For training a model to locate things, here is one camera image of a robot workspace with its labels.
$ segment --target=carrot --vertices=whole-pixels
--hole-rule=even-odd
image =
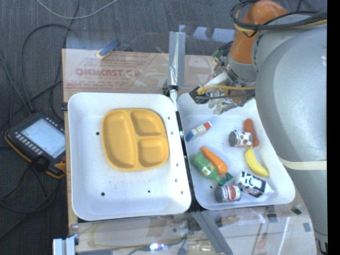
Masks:
[[[206,147],[201,147],[203,155],[216,167],[217,172],[222,175],[228,172],[227,164],[222,161],[215,153]]]
[[[255,131],[253,128],[253,120],[248,118],[244,121],[244,131],[246,132],[250,132],[253,136],[253,147],[256,147],[260,144],[260,141],[257,139],[256,135],[255,135]]]

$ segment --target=tin can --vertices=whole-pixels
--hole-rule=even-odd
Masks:
[[[253,144],[251,132],[238,132],[236,130],[229,134],[229,145],[232,147],[250,147]]]
[[[241,190],[237,185],[218,186],[215,189],[215,199],[217,202],[238,201],[241,198]]]

